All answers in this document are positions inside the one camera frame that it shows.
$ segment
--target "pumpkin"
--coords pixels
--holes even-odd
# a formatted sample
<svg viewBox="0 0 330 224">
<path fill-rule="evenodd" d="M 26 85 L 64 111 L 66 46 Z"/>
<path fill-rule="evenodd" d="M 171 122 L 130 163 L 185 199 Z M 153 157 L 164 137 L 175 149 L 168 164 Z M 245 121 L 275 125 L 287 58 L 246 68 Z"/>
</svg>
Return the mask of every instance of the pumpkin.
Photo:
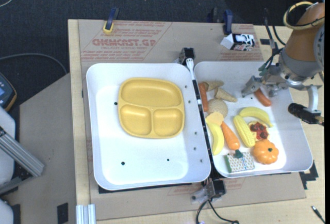
<svg viewBox="0 0 330 224">
<path fill-rule="evenodd" d="M 262 164 L 272 164 L 277 161 L 278 148 L 268 139 L 262 139 L 256 142 L 253 149 L 253 156 Z"/>
</svg>

